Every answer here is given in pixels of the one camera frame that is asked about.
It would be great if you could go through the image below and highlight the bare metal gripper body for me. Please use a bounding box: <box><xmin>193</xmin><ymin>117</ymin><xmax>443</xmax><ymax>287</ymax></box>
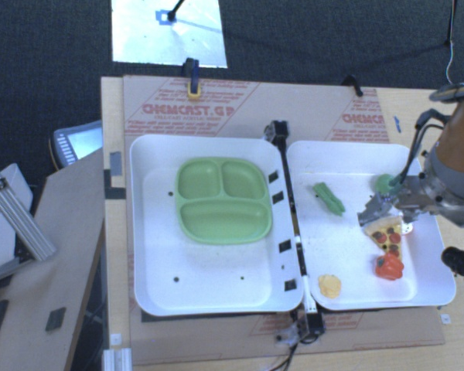
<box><xmin>393</xmin><ymin>173</ymin><xmax>464</xmax><ymax>228</ymax></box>

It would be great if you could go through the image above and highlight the pizza slice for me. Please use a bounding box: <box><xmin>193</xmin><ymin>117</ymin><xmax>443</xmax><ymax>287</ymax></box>
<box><xmin>362</xmin><ymin>215</ymin><xmax>406</xmax><ymax>261</ymax></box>

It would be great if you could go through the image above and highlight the green round toy food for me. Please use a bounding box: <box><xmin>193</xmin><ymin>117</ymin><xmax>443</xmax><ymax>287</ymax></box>
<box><xmin>374</xmin><ymin>173</ymin><xmax>398</xmax><ymax>195</ymax></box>

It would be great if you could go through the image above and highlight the orange bell pepper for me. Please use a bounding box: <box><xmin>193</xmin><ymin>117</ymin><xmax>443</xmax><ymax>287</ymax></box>
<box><xmin>374</xmin><ymin>252</ymin><xmax>405</xmax><ymax>282</ymax></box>

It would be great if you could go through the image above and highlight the white plastic tray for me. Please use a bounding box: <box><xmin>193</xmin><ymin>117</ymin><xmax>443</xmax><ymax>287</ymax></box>
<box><xmin>129</xmin><ymin>133</ymin><xmax>305</xmax><ymax>318</ymax></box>
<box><xmin>285</xmin><ymin>140</ymin><xmax>458</xmax><ymax>311</ymax></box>

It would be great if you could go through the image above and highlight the thin black and white rod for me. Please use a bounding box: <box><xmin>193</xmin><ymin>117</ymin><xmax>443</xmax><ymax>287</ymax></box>
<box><xmin>277</xmin><ymin>137</ymin><xmax>318</xmax><ymax>315</ymax></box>

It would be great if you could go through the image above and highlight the yellow lumpy toy food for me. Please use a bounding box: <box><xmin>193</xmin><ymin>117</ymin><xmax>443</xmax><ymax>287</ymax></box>
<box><xmin>317</xmin><ymin>274</ymin><xmax>343</xmax><ymax>299</ymax></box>

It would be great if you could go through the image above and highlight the green divided plate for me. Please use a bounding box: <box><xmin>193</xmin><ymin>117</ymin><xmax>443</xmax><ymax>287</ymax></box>
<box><xmin>174</xmin><ymin>156</ymin><xmax>274</xmax><ymax>246</ymax></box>

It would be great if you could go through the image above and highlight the brown cardboard board red print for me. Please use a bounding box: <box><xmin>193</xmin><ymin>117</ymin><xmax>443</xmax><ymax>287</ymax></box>
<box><xmin>121</xmin><ymin>74</ymin><xmax>448</xmax><ymax>366</ymax></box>

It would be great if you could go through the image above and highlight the black cylinder on white bracket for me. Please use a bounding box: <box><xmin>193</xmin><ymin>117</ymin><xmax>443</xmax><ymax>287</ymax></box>
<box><xmin>440</xmin><ymin>245</ymin><xmax>464</xmax><ymax>290</ymax></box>

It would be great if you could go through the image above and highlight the black block with thin wires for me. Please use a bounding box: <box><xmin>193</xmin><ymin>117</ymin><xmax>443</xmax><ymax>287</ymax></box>
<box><xmin>263</xmin><ymin>120</ymin><xmax>291</xmax><ymax>145</ymax></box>
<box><xmin>293</xmin><ymin>310</ymin><xmax>329</xmax><ymax>344</ymax></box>

